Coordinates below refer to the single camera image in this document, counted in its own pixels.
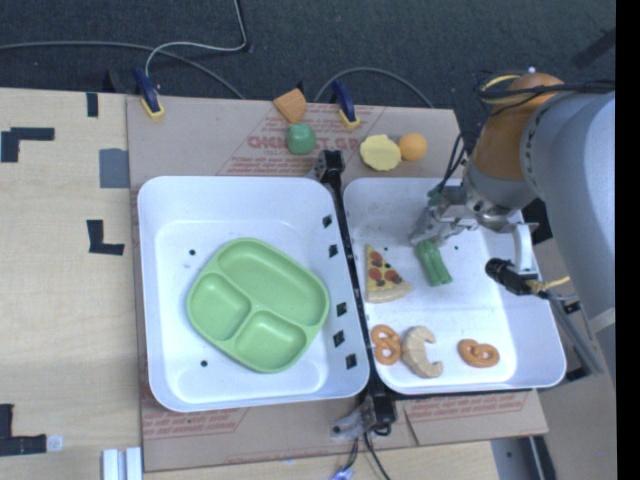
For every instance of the green toy vegetable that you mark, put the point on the green toy vegetable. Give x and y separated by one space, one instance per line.
435 265

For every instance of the orange toy pretzel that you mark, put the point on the orange toy pretzel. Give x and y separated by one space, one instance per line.
479 353
386 345

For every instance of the green toy cup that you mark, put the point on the green toy cup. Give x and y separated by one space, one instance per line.
301 139

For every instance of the toy pizza slice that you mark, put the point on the toy pizza slice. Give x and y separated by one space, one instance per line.
382 280

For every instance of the yellow round toy food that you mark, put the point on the yellow round toy food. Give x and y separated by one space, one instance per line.
380 153

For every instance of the thin black rod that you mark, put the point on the thin black rod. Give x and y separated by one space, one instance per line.
352 268

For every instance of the brown cardboard board red print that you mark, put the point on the brown cardboard board red print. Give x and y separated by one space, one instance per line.
200 138

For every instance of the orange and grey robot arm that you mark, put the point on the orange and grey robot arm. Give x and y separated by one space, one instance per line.
570 168

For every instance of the orange toy cheese wedge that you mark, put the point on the orange toy cheese wedge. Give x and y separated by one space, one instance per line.
291 105

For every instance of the white plastic tray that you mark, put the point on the white plastic tray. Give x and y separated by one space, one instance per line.
170 318
475 313

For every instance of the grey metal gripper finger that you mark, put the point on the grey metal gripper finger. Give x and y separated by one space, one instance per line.
421 229
445 237

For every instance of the beige toy croissant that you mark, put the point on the beige toy croissant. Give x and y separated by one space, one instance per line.
417 350

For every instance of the orange toy ball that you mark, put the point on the orange toy ball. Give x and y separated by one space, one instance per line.
413 146

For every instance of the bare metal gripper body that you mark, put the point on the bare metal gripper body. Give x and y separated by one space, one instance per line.
457 208

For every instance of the black cylinder on white bracket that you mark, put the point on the black cylinder on white bracket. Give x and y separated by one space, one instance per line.
510 273

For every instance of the green divided plate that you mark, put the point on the green divided plate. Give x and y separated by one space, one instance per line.
260 303

